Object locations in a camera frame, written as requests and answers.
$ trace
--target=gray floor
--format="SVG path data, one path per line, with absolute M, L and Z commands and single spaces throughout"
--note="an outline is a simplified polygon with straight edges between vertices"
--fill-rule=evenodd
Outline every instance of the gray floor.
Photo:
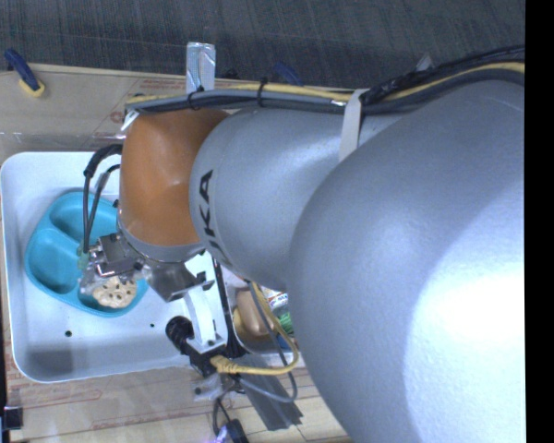
M 525 0 L 0 0 L 8 47 L 31 62 L 184 74 L 188 41 L 217 45 L 217 73 L 367 87 L 525 40 Z

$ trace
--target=blue bowl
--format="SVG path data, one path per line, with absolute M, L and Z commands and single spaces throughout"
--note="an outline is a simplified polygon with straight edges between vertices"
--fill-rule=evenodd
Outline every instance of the blue bowl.
M 89 196 L 89 209 L 94 195 Z M 116 233 L 117 210 L 101 198 L 90 232 L 90 244 L 99 236 Z M 80 293 L 78 246 L 83 236 L 82 192 L 69 192 L 58 198 L 43 215 L 25 251 L 25 271 L 33 284 L 53 298 L 100 317 L 120 317 L 134 308 L 148 290 L 146 281 L 138 281 L 138 291 L 125 308 L 100 305 L 96 299 Z

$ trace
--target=white sink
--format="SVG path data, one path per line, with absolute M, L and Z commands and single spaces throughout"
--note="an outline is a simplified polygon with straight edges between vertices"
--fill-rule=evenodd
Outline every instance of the white sink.
M 6 286 L 17 367 L 39 382 L 188 367 L 188 359 L 164 332 L 172 317 L 190 317 L 184 300 L 165 303 L 149 289 L 125 315 L 97 317 L 48 295 L 27 277 L 25 249 L 37 223 L 57 198 L 82 189 L 82 172 L 90 156 L 89 152 L 23 152 L 8 158 L 1 168 Z M 102 162 L 93 183 L 119 159 L 114 156 Z M 118 174 L 114 174 L 103 197 L 115 200 L 118 188 Z M 204 270 L 209 279 L 215 279 L 209 253 L 191 259 L 187 268 L 195 275 Z M 217 284 L 205 294 L 217 333 L 225 337 Z

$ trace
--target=bottle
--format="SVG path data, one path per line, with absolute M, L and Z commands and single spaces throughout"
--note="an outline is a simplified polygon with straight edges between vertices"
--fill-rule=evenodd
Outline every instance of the bottle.
M 255 305 L 252 293 L 249 289 L 241 289 L 236 294 L 236 309 L 238 311 L 239 320 L 246 330 L 246 334 L 252 338 L 267 338 L 269 332 L 265 328 L 265 325 L 260 317 L 260 312 Z M 271 329 L 274 329 L 274 325 L 269 320 Z
M 277 317 L 285 333 L 293 335 L 294 328 L 289 314 L 287 293 L 274 291 L 273 289 L 269 289 L 262 285 L 260 286 L 260 289 L 269 303 L 271 312 Z

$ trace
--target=wire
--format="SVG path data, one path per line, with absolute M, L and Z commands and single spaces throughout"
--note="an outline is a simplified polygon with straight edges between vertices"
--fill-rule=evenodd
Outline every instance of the wire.
M 259 311 L 260 319 L 262 320 L 263 325 L 265 326 L 265 329 L 269 332 L 269 336 L 271 337 L 271 341 L 275 348 L 277 349 L 277 352 L 279 353 L 279 357 L 281 358 L 283 365 L 287 365 L 287 359 L 285 359 L 285 354 L 283 354 L 283 350 L 279 342 L 277 341 L 277 337 L 275 336 L 275 333 L 273 333 L 271 326 L 269 325 L 269 320 L 267 319 L 267 316 L 274 317 L 274 314 L 271 312 L 269 307 L 263 309 L 262 304 L 267 304 L 267 301 L 265 299 L 265 296 L 262 295 L 262 292 L 259 289 L 259 285 L 255 282 L 249 282 L 248 283 L 248 289 L 250 289 L 252 293 L 252 300 L 255 303 L 255 306 L 257 307 L 257 310 Z M 290 347 L 292 350 L 294 349 L 294 345 L 291 343 Z M 267 396 L 271 399 L 274 399 L 275 401 L 279 401 L 282 403 L 291 403 L 297 399 L 297 383 L 295 382 L 294 375 L 289 372 L 287 373 L 287 376 L 289 377 L 290 382 L 292 383 L 292 395 L 284 397 L 281 395 L 273 394 L 272 392 L 269 392 L 266 389 L 260 388 L 250 382 L 247 379 L 240 378 L 240 382 L 244 382 L 245 386 L 248 386 L 249 388 L 255 390 L 256 392 L 259 392 L 263 394 L 264 396 Z
M 381 83 L 361 96 L 364 114 L 385 114 L 407 110 L 410 103 L 425 102 L 429 98 L 456 87 L 458 82 L 502 79 L 515 83 L 524 80 L 524 46 L 501 48 L 477 54 L 430 69 L 412 71 Z M 477 77 L 469 78 L 472 72 Z M 514 78 L 513 73 L 521 75 Z M 440 91 L 429 91 L 439 86 Z M 421 98 L 412 98 L 417 93 Z M 130 99 L 127 108 L 145 113 L 159 113 L 186 108 L 215 107 L 226 110 L 250 106 L 342 114 L 351 94 L 340 90 L 321 90 L 288 84 L 243 83 L 227 90 L 205 90 L 188 96 L 139 96 Z
M 121 144 L 112 144 L 105 146 L 95 151 L 90 158 L 89 163 L 84 169 L 84 187 L 82 189 L 82 226 L 84 229 L 83 235 L 83 245 L 82 252 L 87 254 L 89 252 L 89 241 L 90 241 L 90 229 L 89 229 L 89 190 L 90 190 L 90 180 L 96 173 L 97 168 L 102 160 L 113 156 L 114 154 L 121 154 L 123 145 Z
M 215 271 L 215 279 L 218 284 L 218 293 L 220 294 L 220 301 L 222 302 L 223 319 L 228 329 L 228 339 L 225 346 L 225 354 L 227 357 L 236 358 L 244 356 L 247 351 L 240 345 L 236 332 L 234 330 L 234 322 L 230 313 L 230 304 L 228 303 L 228 296 L 226 294 L 225 283 L 223 281 L 222 266 L 215 257 L 211 258 L 213 263 L 213 270 Z
M 106 187 L 111 173 L 119 169 L 119 167 L 121 167 L 121 164 L 115 164 L 114 166 L 111 166 L 99 178 L 99 182 L 96 187 L 96 192 L 94 193 L 94 200 L 92 201 L 92 208 L 90 209 L 90 216 L 89 216 L 88 227 L 86 232 L 86 235 L 89 237 L 89 240 L 90 240 L 90 232 L 92 231 L 92 226 L 94 225 L 94 219 L 96 217 L 96 210 L 99 206 L 99 201 L 101 200 L 102 191 Z
M 460 72 L 459 74 L 456 74 L 454 76 L 448 76 L 446 78 L 441 78 L 439 80 L 435 80 L 433 82 L 430 82 L 428 84 L 425 84 L 425 85 L 422 85 L 422 86 L 417 86 L 417 87 L 412 87 L 411 89 L 406 89 L 406 90 L 401 90 L 399 92 L 395 92 L 395 93 L 392 93 L 390 94 L 389 96 L 387 96 L 384 100 L 396 100 L 396 99 L 401 99 L 402 97 L 406 97 L 408 95 L 412 95 L 413 93 L 417 93 L 421 90 L 426 90 L 426 89 L 429 89 L 431 87 L 434 87 L 438 84 L 442 84 L 444 82 L 447 82 L 449 81 L 450 79 L 452 78 L 458 78 L 458 77 L 462 77 L 466 74 L 471 74 L 473 72 L 477 72 L 477 71 L 482 71 L 482 70 L 493 70 L 493 69 L 498 69 L 498 70 L 511 70 L 513 72 L 518 72 L 520 74 L 524 74 L 525 73 L 525 65 L 522 64 L 522 63 L 497 63 L 497 64 L 487 64 L 485 66 L 481 66 L 481 67 L 476 67 L 476 68 L 473 68 L 473 69 L 468 69 L 468 70 L 465 70 L 463 72 Z
M 230 418 L 230 415 L 228 415 L 228 412 L 225 410 L 225 407 L 222 405 L 222 399 L 223 397 L 232 390 L 236 390 L 238 388 L 237 385 L 233 385 L 228 390 L 225 390 L 222 395 L 220 395 L 214 402 L 213 402 L 213 418 L 212 418 L 212 425 L 213 425 L 213 433 L 215 433 L 215 436 L 218 436 L 220 433 L 220 428 L 218 426 L 218 410 L 222 409 L 222 413 L 225 416 L 225 419 L 227 422 L 230 422 L 232 419 Z
M 297 347 L 292 343 L 291 339 L 289 338 L 289 335 L 285 332 L 281 323 L 279 323 L 279 320 L 269 309 L 269 305 L 267 304 L 265 297 L 262 295 L 262 292 L 260 291 L 259 286 L 255 282 L 251 282 L 250 288 L 251 288 L 251 292 L 253 293 L 253 299 L 255 298 L 255 296 L 258 297 L 260 301 L 259 305 L 261 307 L 261 310 L 263 310 L 267 315 L 267 317 L 270 318 L 277 332 L 283 337 L 287 345 L 291 348 L 294 354 L 294 359 L 289 365 L 285 364 L 287 362 L 285 360 L 285 362 L 283 363 L 284 364 L 283 367 L 252 367 L 252 366 L 246 366 L 246 365 L 239 365 L 238 363 L 230 361 L 225 356 L 218 354 L 217 356 L 213 356 L 210 359 L 210 362 L 217 369 L 219 373 L 226 373 L 226 374 L 255 374 L 260 376 L 279 376 L 281 374 L 289 373 L 295 368 L 295 366 L 297 365 L 297 362 L 299 361 L 299 351 L 297 350 Z

